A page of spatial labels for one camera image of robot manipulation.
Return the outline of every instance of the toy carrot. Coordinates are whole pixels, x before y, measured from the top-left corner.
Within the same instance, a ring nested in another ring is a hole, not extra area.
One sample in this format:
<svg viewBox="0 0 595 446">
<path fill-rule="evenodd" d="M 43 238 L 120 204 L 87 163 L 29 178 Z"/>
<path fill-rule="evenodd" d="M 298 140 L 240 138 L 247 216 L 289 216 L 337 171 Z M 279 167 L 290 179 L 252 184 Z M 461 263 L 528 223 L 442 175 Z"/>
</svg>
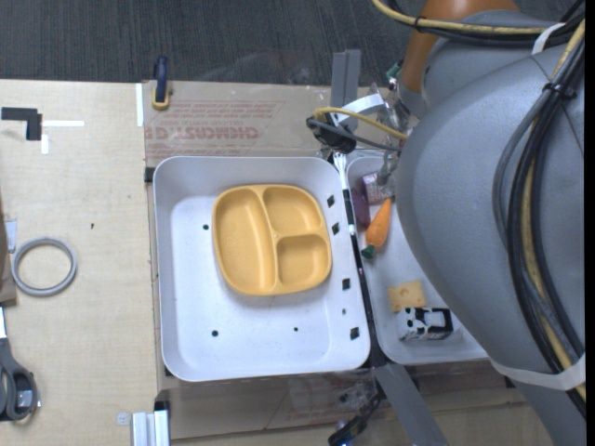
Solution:
<svg viewBox="0 0 595 446">
<path fill-rule="evenodd" d="M 389 236 L 390 198 L 387 198 L 377 211 L 370 226 L 365 231 L 365 242 L 368 245 L 362 250 L 362 256 L 372 259 L 377 248 L 381 247 Z"/>
</svg>

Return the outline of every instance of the white tray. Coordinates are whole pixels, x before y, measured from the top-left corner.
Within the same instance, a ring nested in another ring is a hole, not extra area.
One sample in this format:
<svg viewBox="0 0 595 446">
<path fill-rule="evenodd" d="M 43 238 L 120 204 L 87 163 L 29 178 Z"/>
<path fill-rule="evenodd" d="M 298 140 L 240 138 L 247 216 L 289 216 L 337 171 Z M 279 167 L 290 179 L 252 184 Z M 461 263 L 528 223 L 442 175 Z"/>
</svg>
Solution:
<svg viewBox="0 0 595 446">
<path fill-rule="evenodd" d="M 210 229 L 213 203 L 226 189 L 258 183 L 296 185 L 320 205 L 333 262 L 320 286 L 255 297 L 225 284 Z M 155 170 L 153 190 L 162 353 L 174 376 L 198 382 L 362 366 L 370 335 L 331 164 L 313 157 L 173 157 Z M 328 206 L 331 196 L 335 202 Z"/>
<path fill-rule="evenodd" d="M 356 185 L 362 176 L 377 172 L 382 165 L 381 157 L 361 157 L 348 166 L 350 187 Z M 372 205 L 374 216 L 379 205 Z M 365 246 L 364 231 L 358 229 L 360 247 Z M 397 335 L 398 318 L 390 308 L 387 288 L 421 280 L 428 307 L 447 308 L 436 289 L 426 277 L 405 239 L 397 210 L 392 210 L 390 233 L 385 246 L 379 250 L 373 260 L 363 260 L 365 278 L 368 284 L 377 338 L 385 355 L 403 365 L 435 363 L 446 361 L 467 361 L 485 359 L 487 354 L 471 334 L 454 317 L 453 324 L 459 326 L 460 334 L 453 334 L 443 340 L 402 341 Z"/>
</svg>

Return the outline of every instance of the gray ring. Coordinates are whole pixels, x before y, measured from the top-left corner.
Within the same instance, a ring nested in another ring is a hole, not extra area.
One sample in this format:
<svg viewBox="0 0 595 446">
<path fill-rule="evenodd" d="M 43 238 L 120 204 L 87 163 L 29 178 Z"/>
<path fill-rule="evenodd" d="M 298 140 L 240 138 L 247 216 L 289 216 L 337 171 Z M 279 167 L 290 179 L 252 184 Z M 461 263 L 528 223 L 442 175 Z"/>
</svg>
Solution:
<svg viewBox="0 0 595 446">
<path fill-rule="evenodd" d="M 19 263 L 22 257 L 31 251 L 32 249 L 38 246 L 56 246 L 60 250 L 62 250 L 66 256 L 71 261 L 71 270 L 66 275 L 66 277 L 56 284 L 55 286 L 48 287 L 48 288 L 36 288 L 27 285 L 19 276 Z M 17 251 L 15 252 L 14 257 L 12 258 L 12 276 L 15 278 L 15 282 L 17 286 L 21 289 L 22 292 L 28 295 L 35 295 L 37 297 L 48 297 L 49 295 L 54 295 L 65 289 L 74 279 L 74 275 L 76 274 L 76 256 L 74 255 L 73 249 L 66 244 L 64 241 L 59 240 L 58 238 L 51 238 L 49 236 L 44 236 L 41 238 L 33 238 L 26 243 L 23 243 Z"/>
</svg>

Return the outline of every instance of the dark gray floor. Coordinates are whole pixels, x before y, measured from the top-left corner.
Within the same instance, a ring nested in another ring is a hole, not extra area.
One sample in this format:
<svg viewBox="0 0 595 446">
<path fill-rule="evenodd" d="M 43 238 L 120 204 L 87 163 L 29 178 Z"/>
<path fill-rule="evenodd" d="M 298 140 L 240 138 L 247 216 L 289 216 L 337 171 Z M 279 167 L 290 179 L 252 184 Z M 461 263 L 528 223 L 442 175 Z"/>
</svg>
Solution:
<svg viewBox="0 0 595 446">
<path fill-rule="evenodd" d="M 514 1 L 556 20 L 575 0 Z M 172 79 L 328 85 L 332 53 L 360 48 L 368 85 L 408 34 L 370 0 L 0 0 L 0 78 L 138 82 L 164 54 Z"/>
</svg>

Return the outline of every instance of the black scissors handle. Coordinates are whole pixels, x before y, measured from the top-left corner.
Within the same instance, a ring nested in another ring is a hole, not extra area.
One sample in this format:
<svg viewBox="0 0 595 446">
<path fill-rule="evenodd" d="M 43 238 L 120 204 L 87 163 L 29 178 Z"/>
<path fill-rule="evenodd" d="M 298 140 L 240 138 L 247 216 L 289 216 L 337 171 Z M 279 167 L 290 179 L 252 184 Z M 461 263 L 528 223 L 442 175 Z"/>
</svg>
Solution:
<svg viewBox="0 0 595 446">
<path fill-rule="evenodd" d="M 19 405 L 19 392 L 31 391 L 31 402 Z M 33 412 L 37 404 L 37 386 L 33 375 L 25 370 L 10 353 L 7 338 L 0 338 L 0 415 L 19 421 Z"/>
</svg>

